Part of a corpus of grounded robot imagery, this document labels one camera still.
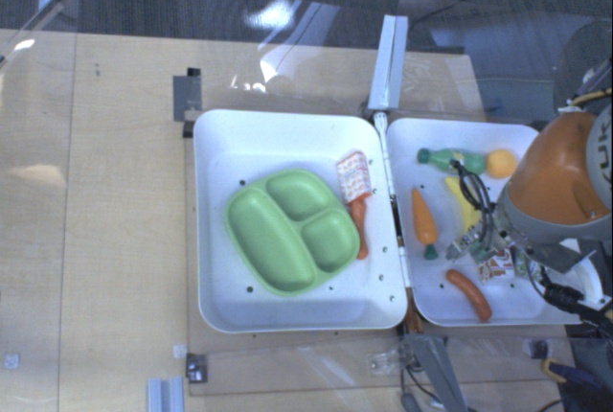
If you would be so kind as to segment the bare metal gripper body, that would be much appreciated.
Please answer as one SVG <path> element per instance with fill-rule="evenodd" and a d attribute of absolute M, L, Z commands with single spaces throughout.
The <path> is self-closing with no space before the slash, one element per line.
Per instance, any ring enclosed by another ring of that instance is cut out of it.
<path fill-rule="evenodd" d="M 480 221 L 460 238 L 460 255 L 469 255 L 476 263 L 502 257 L 508 248 L 508 234 L 494 221 Z"/>

